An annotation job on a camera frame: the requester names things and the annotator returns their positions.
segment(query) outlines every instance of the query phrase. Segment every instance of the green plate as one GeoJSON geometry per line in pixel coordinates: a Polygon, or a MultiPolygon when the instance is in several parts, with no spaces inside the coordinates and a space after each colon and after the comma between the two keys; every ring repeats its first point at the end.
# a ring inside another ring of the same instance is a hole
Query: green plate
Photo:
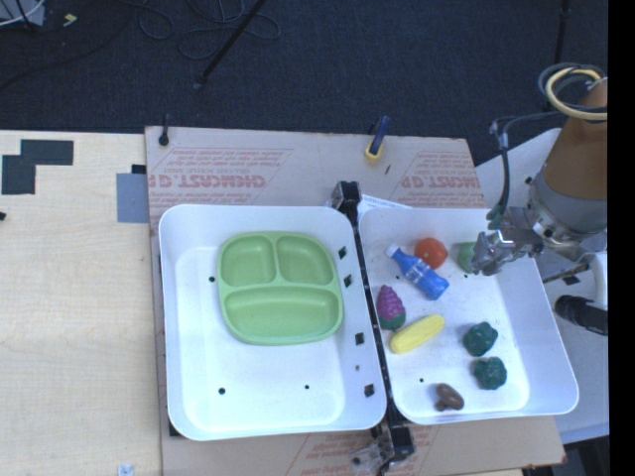
{"type": "Polygon", "coordinates": [[[276,231],[236,235],[220,248],[217,271],[223,318],[244,342],[313,342],[341,325],[337,269],[312,236],[276,231]]]}

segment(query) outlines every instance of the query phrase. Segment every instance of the red tomato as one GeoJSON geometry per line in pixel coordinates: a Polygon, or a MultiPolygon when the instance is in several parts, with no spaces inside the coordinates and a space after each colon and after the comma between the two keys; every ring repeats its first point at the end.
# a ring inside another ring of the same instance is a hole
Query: red tomato
{"type": "Polygon", "coordinates": [[[424,238],[417,242],[415,256],[436,270],[444,263],[447,257],[447,248],[437,238],[424,238]]]}

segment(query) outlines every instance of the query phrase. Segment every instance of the yellow toy vegetable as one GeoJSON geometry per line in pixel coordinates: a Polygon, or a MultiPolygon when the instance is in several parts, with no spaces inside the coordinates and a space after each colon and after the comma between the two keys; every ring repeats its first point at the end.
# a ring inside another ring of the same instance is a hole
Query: yellow toy vegetable
{"type": "Polygon", "coordinates": [[[439,333],[444,325],[444,319],[437,313],[427,315],[395,333],[390,339],[390,348],[396,353],[412,351],[439,333]]]}

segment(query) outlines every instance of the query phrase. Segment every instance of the blue bottle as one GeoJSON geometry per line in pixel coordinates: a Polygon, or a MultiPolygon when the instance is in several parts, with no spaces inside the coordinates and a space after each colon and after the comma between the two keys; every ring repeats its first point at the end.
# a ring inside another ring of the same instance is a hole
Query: blue bottle
{"type": "Polygon", "coordinates": [[[417,256],[406,254],[399,245],[392,244],[386,249],[386,255],[399,264],[402,273],[429,299],[438,299],[449,286],[449,282],[437,275],[430,266],[417,256]]]}

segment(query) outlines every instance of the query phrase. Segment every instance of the white plastic container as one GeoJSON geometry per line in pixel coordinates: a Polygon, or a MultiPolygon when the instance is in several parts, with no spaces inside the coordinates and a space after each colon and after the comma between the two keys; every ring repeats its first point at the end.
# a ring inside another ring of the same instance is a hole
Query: white plastic container
{"type": "Polygon", "coordinates": [[[377,208],[359,222],[373,298],[387,285],[404,304],[406,325],[433,313],[445,321],[438,335],[402,354],[390,350],[393,332],[382,330],[395,405],[412,422],[561,415],[577,404],[577,383],[535,261],[518,259],[491,277],[469,274],[457,263],[458,245],[475,241],[486,230],[486,213],[476,208],[377,208]],[[449,251],[436,269],[449,287],[436,300],[401,277],[398,265],[385,254],[392,243],[413,254],[425,237],[437,238],[449,251]],[[462,345],[463,334],[481,321],[499,333],[481,357],[498,356],[505,364],[507,381],[497,390],[479,387],[472,367],[480,358],[462,345]],[[439,383],[463,396],[463,409],[437,411],[439,383]]]}
{"type": "Polygon", "coordinates": [[[381,420],[386,392],[344,215],[326,207],[182,204],[163,215],[159,237],[168,412],[182,435],[354,430],[381,420]],[[226,240],[251,231],[305,233],[329,251],[343,302],[332,335],[292,345],[254,345],[232,335],[219,305],[217,255],[226,240]]]}

